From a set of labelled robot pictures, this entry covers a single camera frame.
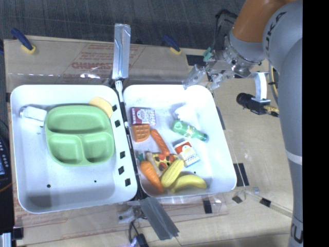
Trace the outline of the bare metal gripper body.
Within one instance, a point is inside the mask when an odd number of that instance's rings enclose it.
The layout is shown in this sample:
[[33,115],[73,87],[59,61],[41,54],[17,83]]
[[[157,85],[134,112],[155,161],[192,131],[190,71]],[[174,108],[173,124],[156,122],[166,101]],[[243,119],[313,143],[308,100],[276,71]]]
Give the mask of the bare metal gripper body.
[[233,47],[230,39],[225,39],[224,49],[215,50],[209,47],[205,51],[206,72],[209,76],[222,74],[223,80],[233,77],[247,78],[254,62],[243,57]]

